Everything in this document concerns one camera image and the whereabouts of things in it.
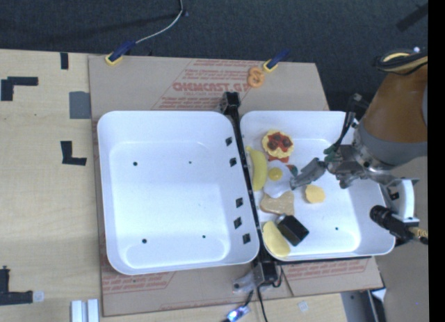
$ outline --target orange ring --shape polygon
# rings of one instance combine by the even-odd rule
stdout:
[[[260,87],[264,82],[264,73],[259,67],[249,69],[248,85],[253,88]]]

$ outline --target black hole on tray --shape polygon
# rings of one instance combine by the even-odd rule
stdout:
[[[250,234],[244,234],[243,235],[243,243],[244,244],[247,244],[247,243],[249,243],[250,242]]]
[[[243,224],[243,222],[241,222],[241,217],[238,217],[236,220],[234,220],[235,229],[238,228],[242,224]]]

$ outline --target tray with toy food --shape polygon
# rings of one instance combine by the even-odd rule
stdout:
[[[234,125],[217,111],[104,114],[97,133],[111,265],[136,275],[244,264],[262,243],[281,261],[390,251],[393,237],[369,219],[384,202],[375,182],[342,190],[326,174],[289,189],[337,139],[343,118],[250,112]]]

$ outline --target white cable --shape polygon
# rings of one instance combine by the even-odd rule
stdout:
[[[182,12],[184,11],[184,7],[183,7],[183,5],[182,5],[182,0],[179,0],[179,4],[180,4],[180,6],[181,6],[181,10],[179,11],[179,14],[176,16],[175,20],[173,20],[173,22],[171,22],[169,26],[165,27],[164,29],[158,31],[158,32],[155,33],[155,34],[151,34],[151,35],[149,35],[149,36],[146,36],[145,38],[142,38],[142,39],[137,40],[137,41],[136,41],[136,44],[139,44],[140,42],[142,42],[142,41],[146,41],[146,40],[148,40],[148,39],[150,39],[150,38],[154,38],[155,36],[157,36],[157,35],[163,33],[164,31],[167,31],[167,30],[170,29],[172,26],[174,26],[174,25],[177,23],[177,21],[179,20],[179,18],[181,17]]]

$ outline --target egg yolk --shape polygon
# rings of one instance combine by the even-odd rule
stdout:
[[[268,173],[269,179],[272,181],[278,181],[283,177],[283,172],[280,168],[271,168]]]

